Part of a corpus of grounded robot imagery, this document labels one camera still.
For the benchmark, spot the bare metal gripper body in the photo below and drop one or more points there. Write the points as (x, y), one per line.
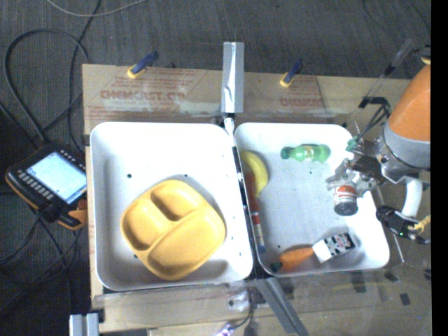
(392, 173)

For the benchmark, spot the yellow banana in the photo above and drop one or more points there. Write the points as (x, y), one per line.
(258, 170)

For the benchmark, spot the orange carrot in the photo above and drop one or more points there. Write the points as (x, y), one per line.
(295, 257)

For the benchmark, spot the black cylinder on white bracket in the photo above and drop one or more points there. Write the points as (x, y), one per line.
(397, 220)

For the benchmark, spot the green plastic bottle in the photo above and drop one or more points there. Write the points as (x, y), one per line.
(306, 153)

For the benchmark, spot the small red and white can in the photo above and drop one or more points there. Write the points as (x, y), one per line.
(346, 201)

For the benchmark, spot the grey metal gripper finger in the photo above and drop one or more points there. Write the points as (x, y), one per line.
(339, 174)
(367, 185)

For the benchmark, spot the black and white carton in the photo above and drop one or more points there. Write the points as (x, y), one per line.
(336, 245)

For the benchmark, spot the white plastic tray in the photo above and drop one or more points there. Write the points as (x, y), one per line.
(297, 201)
(157, 149)

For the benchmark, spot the yellow divided plate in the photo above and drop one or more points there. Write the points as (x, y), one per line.
(175, 229)

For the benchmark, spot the brown cardboard board red print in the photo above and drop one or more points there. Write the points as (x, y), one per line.
(154, 93)

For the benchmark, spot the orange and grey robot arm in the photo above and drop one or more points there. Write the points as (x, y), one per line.
(411, 110)

